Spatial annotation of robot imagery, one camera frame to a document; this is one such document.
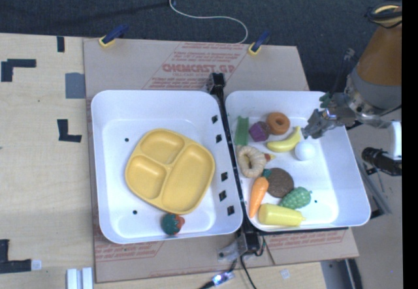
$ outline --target white cable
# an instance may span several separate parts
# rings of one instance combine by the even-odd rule
[[[186,14],[186,13],[183,13],[183,12],[180,12],[179,10],[177,10],[174,7],[174,5],[172,4],[172,0],[169,0],[169,4],[170,4],[170,8],[173,11],[175,11],[175,13],[180,14],[182,16],[186,16],[188,18],[201,19],[201,20],[207,20],[207,19],[209,19],[209,20],[213,20],[213,19],[227,19],[227,20],[232,20],[232,21],[238,22],[245,29],[246,35],[245,35],[245,37],[244,37],[243,40],[241,40],[240,42],[237,42],[237,43],[238,44],[239,43],[244,43],[246,41],[246,39],[248,38],[248,29],[247,29],[247,26],[243,22],[241,22],[240,20],[238,20],[238,19],[232,18],[230,16],[194,16],[194,15]]]

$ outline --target chocolate cookie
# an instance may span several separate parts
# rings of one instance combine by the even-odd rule
[[[267,192],[275,198],[283,198],[295,187],[293,178],[282,168],[270,168],[270,171]]]

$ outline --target toy donut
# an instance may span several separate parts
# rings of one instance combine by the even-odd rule
[[[266,163],[264,153],[255,147],[245,145],[238,149],[238,165],[244,176],[259,177]]]
[[[289,130],[290,120],[283,113],[271,113],[266,120],[270,127],[270,132],[274,135],[282,135]]]

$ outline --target white tray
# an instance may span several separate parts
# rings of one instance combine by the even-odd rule
[[[319,108],[319,98],[323,94],[309,91],[231,93],[226,100],[226,109],[232,139],[238,116],[248,117],[249,126],[252,126],[258,121],[265,121],[270,112],[282,112],[289,117],[292,127],[305,127],[313,110]],[[268,140],[286,138],[290,132],[291,130],[282,136],[270,135]],[[370,204],[345,128],[329,130],[320,139],[314,140],[309,137],[307,141],[315,147],[316,157],[307,161],[296,159],[293,151],[273,153],[267,149],[265,142],[254,142],[251,136],[248,140],[249,145],[276,156],[267,163],[266,168],[283,168],[293,177],[295,187],[302,186],[312,190],[311,203],[299,209],[306,218],[299,227],[267,226],[261,224],[257,216],[254,216],[250,221],[258,229],[265,232],[281,232],[339,228],[363,225],[370,218]],[[240,182],[247,204],[253,179],[240,173]],[[263,203],[277,204],[279,201],[279,198],[267,193]]]
[[[242,208],[221,114],[208,93],[103,91],[93,98],[91,115],[99,224],[106,238],[138,243],[229,234],[241,226]],[[164,211],[134,195],[125,183],[125,166],[133,149],[143,135],[158,128],[200,143],[216,163],[210,188],[196,210],[182,215],[185,224],[176,236],[161,229]]]

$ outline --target blue clamp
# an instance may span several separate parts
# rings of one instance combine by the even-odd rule
[[[107,34],[104,37],[101,37],[99,39],[99,43],[103,48],[107,48],[111,44],[113,44],[115,41],[115,38],[121,38],[124,36],[124,34],[128,31],[129,26],[128,25],[119,25],[115,29],[113,29],[109,34]]]
[[[259,53],[262,44],[267,44],[270,40],[270,31],[264,31],[263,34],[248,48],[250,55],[255,56]]]

